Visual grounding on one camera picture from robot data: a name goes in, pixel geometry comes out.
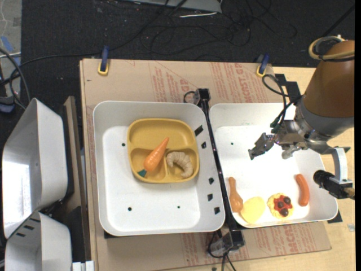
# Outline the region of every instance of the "toy sausage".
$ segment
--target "toy sausage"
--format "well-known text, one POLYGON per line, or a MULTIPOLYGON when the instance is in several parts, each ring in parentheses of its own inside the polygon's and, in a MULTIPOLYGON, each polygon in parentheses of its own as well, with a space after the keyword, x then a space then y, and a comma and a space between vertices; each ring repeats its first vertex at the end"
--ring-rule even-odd
POLYGON ((296 182, 298 183, 301 189, 301 195, 298 200, 298 203, 303 207, 307 206, 310 201, 310 190, 307 181, 302 174, 298 174, 296 175, 296 182))

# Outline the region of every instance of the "toy food with red berries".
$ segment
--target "toy food with red berries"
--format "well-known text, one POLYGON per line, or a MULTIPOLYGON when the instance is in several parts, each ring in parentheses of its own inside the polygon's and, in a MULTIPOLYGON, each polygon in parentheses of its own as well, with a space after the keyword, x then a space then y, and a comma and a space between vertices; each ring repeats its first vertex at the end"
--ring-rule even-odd
POLYGON ((277 219, 285 220, 291 217, 293 213, 291 199, 282 193, 270 196, 267 201, 267 206, 270 208, 272 215, 277 219))

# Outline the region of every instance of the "toy carrot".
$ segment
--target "toy carrot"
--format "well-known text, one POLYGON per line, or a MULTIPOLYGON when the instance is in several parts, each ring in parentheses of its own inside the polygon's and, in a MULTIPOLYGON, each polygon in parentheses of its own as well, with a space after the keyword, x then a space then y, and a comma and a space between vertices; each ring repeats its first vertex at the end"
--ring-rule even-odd
POLYGON ((147 172, 155 170, 159 165, 159 162, 164 156, 167 144, 169 142, 169 137, 166 137, 144 160, 144 169, 142 169, 138 174, 141 177, 144 177, 147 172))

